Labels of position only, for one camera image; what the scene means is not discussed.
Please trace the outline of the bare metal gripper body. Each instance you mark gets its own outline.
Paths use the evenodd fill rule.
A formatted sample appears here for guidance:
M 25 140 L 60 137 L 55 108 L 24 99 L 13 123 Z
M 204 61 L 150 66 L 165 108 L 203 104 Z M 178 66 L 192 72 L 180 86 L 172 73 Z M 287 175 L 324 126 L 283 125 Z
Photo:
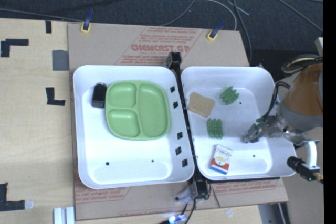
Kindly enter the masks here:
M 262 116 L 259 118 L 258 136 L 284 137 L 294 145 L 304 145 L 308 142 L 305 131 L 294 128 L 282 116 Z

